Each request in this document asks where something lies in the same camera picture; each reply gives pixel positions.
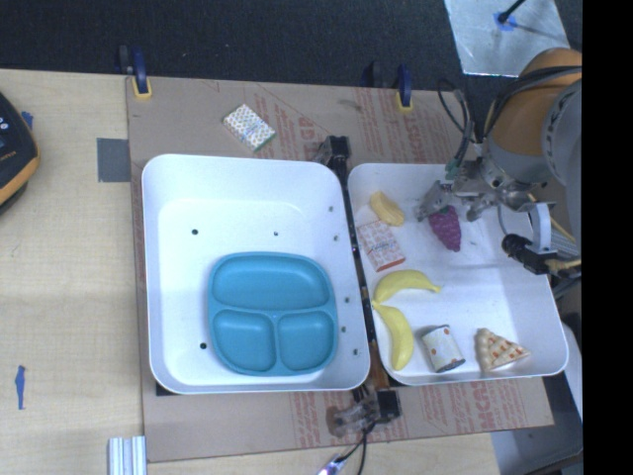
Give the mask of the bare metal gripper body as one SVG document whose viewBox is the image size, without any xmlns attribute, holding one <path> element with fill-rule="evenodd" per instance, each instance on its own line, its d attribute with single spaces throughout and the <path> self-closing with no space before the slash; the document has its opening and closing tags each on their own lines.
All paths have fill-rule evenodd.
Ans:
<svg viewBox="0 0 633 475">
<path fill-rule="evenodd" d="M 527 211 L 531 192 L 540 183 L 540 166 L 532 159 L 474 159 L 447 165 L 452 194 L 466 203 L 488 197 L 513 212 Z"/>
</svg>

